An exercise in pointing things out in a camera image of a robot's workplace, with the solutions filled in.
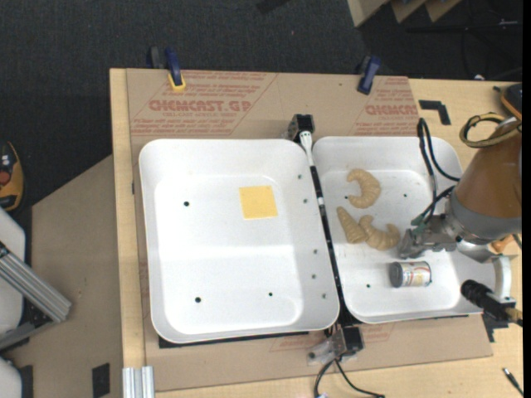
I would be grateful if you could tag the black cylinder on white bracket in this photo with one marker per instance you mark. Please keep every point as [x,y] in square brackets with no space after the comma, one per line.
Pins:
[481,294]

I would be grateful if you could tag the brown cardboard board red print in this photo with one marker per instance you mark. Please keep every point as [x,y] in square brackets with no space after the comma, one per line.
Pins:
[257,98]

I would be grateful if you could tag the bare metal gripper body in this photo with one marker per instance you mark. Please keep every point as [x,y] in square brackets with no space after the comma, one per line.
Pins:
[439,232]

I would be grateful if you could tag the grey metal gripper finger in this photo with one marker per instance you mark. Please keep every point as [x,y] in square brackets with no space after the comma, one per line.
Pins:
[412,235]
[406,251]

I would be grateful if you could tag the beige toy croissant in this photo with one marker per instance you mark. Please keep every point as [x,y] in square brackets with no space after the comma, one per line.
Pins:
[352,228]
[383,236]
[367,189]

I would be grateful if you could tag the white plastic tray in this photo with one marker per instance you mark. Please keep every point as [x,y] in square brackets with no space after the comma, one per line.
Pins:
[373,297]
[232,263]

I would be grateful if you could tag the thin black and white rod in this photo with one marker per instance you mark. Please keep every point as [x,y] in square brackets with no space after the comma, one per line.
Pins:
[321,205]

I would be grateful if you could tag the small white and red can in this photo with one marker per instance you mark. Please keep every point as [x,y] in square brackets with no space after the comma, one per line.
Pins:
[412,274]

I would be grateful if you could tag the yellow square cheese slice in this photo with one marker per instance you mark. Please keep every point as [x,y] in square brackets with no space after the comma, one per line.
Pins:
[258,202]

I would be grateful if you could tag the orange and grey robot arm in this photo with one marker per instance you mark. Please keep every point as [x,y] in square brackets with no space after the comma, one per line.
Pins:
[493,181]

